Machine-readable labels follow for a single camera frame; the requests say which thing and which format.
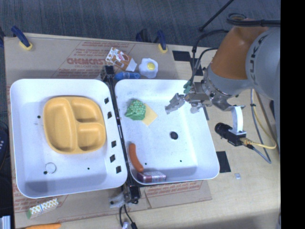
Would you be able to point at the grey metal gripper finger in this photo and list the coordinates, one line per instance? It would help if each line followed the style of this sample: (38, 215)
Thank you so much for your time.
(175, 102)
(196, 107)

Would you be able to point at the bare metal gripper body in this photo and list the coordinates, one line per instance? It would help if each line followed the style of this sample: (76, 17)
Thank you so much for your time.
(202, 95)

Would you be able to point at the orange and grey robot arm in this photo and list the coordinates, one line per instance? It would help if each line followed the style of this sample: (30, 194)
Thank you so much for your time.
(240, 56)

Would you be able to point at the white plastic tray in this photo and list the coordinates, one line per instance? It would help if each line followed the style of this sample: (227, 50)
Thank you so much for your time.
(28, 128)
(186, 128)

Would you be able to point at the yellow cheese slice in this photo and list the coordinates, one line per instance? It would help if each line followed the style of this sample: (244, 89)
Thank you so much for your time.
(150, 116)

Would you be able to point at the small black oval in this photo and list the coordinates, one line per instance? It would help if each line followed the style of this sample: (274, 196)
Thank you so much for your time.
(174, 135)

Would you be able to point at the green grapes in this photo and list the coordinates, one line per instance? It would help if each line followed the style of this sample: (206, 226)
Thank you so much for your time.
(135, 110)

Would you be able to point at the white fried egg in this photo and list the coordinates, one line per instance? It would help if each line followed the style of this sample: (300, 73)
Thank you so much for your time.
(149, 67)

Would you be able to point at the blue bottle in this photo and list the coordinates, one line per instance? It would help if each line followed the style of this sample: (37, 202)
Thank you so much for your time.
(126, 75)

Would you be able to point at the thin black rod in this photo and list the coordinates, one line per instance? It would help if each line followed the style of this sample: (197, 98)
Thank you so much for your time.
(119, 125)

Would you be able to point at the orange sausage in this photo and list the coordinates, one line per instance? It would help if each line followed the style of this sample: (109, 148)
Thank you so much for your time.
(134, 156)

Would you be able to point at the white and brown carton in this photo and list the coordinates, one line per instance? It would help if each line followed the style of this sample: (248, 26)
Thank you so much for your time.
(120, 58)

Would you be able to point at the pink and maroon carton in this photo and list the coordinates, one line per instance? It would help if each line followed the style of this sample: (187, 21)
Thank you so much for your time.
(151, 176)

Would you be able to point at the yellow divided plate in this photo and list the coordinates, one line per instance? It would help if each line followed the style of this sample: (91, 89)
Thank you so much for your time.
(62, 125)

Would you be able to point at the brown cardboard board red print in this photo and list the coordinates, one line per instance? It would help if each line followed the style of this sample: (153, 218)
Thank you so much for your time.
(59, 56)

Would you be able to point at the orange carrot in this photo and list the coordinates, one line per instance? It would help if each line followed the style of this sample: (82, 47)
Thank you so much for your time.
(44, 226)

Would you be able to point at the black cylinder on white bracket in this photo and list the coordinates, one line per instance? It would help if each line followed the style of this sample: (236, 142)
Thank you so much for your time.
(226, 132)

